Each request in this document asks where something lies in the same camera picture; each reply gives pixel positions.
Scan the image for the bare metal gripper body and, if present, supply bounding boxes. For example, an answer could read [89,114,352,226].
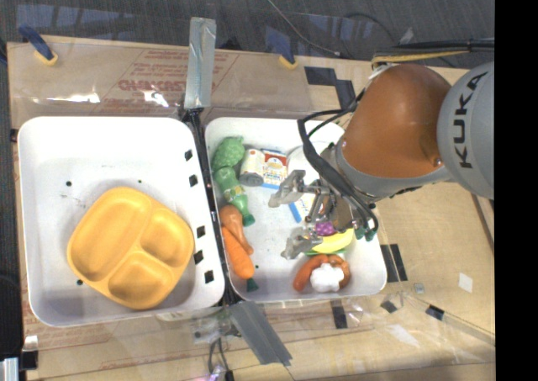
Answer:
[303,183,359,233]

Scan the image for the purple grapes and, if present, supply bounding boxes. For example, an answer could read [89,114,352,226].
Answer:
[314,220,338,238]

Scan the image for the blue and white packet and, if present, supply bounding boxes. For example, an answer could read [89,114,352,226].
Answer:
[288,197,315,225]

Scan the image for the red and white carton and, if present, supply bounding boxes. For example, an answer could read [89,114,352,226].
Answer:
[260,148,289,191]

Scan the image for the yellow banana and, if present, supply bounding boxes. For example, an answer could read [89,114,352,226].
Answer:
[309,227,356,255]

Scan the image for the orange sausage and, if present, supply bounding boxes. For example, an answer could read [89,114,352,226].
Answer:
[292,253,330,294]

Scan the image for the white plastic tray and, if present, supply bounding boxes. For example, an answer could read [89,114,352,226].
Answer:
[203,116,388,304]
[16,115,226,328]

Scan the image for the white can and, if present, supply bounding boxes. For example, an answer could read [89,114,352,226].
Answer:
[239,147,267,188]

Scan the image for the white cauliflower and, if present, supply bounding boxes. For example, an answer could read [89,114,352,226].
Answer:
[309,262,345,294]

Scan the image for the green bottle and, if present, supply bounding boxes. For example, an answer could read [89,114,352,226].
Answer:
[213,166,256,228]

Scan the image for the orange carrot with green stem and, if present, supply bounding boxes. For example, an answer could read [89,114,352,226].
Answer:
[220,225,260,293]

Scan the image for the green broccoli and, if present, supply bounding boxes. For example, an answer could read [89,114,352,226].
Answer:
[210,135,246,172]

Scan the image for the brown cardboard board red print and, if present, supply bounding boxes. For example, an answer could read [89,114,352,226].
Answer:
[6,34,495,381]

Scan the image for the yellow divided plate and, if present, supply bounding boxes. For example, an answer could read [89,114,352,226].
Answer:
[66,185,196,311]

